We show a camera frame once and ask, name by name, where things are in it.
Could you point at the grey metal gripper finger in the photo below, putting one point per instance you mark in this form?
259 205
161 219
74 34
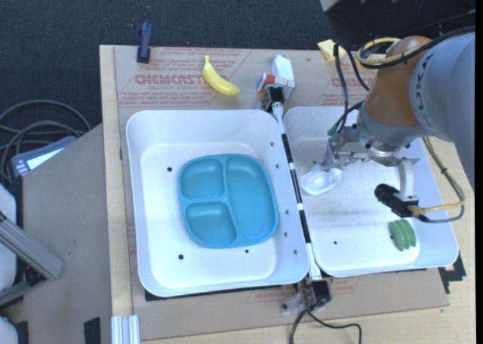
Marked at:
346 159
327 158

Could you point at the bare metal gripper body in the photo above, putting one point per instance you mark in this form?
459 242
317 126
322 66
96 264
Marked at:
386 154

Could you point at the clear plastic cup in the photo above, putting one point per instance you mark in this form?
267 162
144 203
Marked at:
319 182

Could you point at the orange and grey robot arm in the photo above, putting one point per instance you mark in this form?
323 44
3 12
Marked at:
392 101

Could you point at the thin black and white rod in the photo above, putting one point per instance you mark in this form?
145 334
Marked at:
298 191

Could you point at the white plastic tray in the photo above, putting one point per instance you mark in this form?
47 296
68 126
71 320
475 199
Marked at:
158 199
354 222

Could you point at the green ridged toy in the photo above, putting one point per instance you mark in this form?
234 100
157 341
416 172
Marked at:
403 235

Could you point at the orange, white and blue packet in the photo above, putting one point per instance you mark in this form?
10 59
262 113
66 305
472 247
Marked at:
266 81

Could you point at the white carton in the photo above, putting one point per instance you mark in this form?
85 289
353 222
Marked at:
283 67

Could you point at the blue divided plate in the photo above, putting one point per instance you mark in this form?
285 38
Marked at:
230 203

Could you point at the yellow wedge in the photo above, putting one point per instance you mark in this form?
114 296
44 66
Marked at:
325 50

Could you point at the yellow banana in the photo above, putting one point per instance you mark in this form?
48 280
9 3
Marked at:
219 80

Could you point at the brown cardboard board, red print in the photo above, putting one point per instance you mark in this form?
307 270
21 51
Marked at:
181 82

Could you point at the black cylinder on white bracket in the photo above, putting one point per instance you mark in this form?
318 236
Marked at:
394 199

